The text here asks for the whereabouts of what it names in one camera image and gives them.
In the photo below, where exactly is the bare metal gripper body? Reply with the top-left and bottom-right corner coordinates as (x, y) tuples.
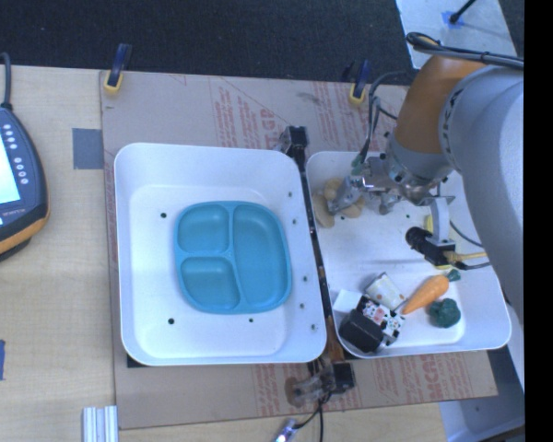
(355, 157), (445, 204)

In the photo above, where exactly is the beige toy biscuit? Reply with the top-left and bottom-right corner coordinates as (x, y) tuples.
(312, 177), (366, 229)

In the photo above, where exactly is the white plastic tray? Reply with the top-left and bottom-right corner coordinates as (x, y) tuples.
(113, 142), (329, 367)
(305, 150), (513, 360)

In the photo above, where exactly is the thin black and white rod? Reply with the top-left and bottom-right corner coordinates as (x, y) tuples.
(292, 153), (338, 364)

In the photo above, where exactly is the white printed cup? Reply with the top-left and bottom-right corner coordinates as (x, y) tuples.
(364, 271), (406, 313)

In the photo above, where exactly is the orange carrot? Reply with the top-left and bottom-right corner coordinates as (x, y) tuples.
(401, 268), (463, 317)

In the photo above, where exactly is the white flat packet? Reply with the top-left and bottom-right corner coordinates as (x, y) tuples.
(332, 288), (364, 316)

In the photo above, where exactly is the blue divided plate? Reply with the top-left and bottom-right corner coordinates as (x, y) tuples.
(172, 200), (293, 315)

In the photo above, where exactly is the white cow print carton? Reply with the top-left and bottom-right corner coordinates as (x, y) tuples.
(355, 294), (406, 345)

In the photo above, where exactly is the green broccoli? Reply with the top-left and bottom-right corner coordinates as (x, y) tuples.
(426, 297), (463, 329)

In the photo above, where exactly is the black box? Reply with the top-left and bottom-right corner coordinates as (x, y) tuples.
(337, 308), (385, 355)

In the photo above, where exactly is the brown cardboard board red print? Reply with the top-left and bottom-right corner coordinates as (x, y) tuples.
(99, 69), (500, 430)

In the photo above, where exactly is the black cylinder on white bracket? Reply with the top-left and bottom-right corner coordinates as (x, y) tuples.
(405, 195), (458, 267)

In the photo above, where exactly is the black block with thin wires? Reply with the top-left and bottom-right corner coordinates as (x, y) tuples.
(331, 361), (357, 393)
(278, 125), (311, 157)

